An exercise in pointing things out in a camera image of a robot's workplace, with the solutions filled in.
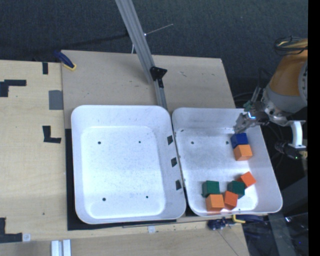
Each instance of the wooden table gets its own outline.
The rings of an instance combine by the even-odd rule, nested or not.
[[[65,129],[70,128],[71,111],[83,104],[157,102],[135,54],[63,52],[76,63],[75,71],[50,62],[48,74],[43,74],[41,62],[0,60],[0,82],[27,81],[26,86],[10,86],[8,97],[0,97],[0,217],[6,217],[6,234],[31,235],[30,243],[0,244],[0,255],[36,248],[40,253],[50,241],[64,239],[72,240],[76,255],[86,255],[90,248],[95,248],[94,255],[122,255],[131,248],[131,255],[197,255],[197,250],[249,255],[241,225],[221,230],[222,235],[208,230],[200,217],[157,225],[153,234],[147,226],[68,231]],[[235,107],[220,59],[153,58],[158,67],[168,69],[163,82],[170,113],[179,107]],[[56,90],[63,92],[63,110],[50,109],[49,91]],[[44,142],[43,126],[51,126],[51,137],[61,143]]]

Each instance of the blue block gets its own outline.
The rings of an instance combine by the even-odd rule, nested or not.
[[[247,145],[248,143],[248,138],[247,134],[245,132],[243,133],[235,133],[234,135],[231,136],[231,145],[232,148],[234,149],[238,145]]]

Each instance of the empty white tray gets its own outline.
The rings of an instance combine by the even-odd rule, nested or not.
[[[253,157],[236,161],[231,136],[233,126],[243,109],[178,108],[172,114],[182,175],[188,204],[199,216],[231,214],[267,214],[282,207],[281,192],[273,171],[260,126],[246,130]],[[229,182],[250,171],[256,184],[245,190],[245,196],[233,210],[208,212],[202,196],[202,183],[218,181],[220,192]]]
[[[82,105],[71,115],[75,210],[88,224],[172,220],[186,210],[169,113]]]

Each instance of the orange cube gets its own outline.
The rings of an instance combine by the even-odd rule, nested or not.
[[[253,185],[253,184],[255,184],[257,182],[250,171],[248,171],[245,174],[241,175],[237,179],[237,181],[238,182],[243,182],[245,188],[250,187],[251,185]]]
[[[209,194],[205,205],[208,212],[220,212],[225,207],[224,197],[222,194]]]
[[[253,154],[249,144],[238,145],[233,149],[235,160],[245,161],[250,159]]]
[[[237,203],[238,203],[238,194],[227,190],[224,193],[224,208],[228,210],[232,210],[236,208]]]

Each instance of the green block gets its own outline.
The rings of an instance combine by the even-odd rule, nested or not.
[[[238,199],[245,195],[245,184],[241,181],[233,180],[228,183],[226,189],[238,195]]]
[[[202,196],[206,198],[210,194],[220,194],[218,181],[207,180],[202,184]]]

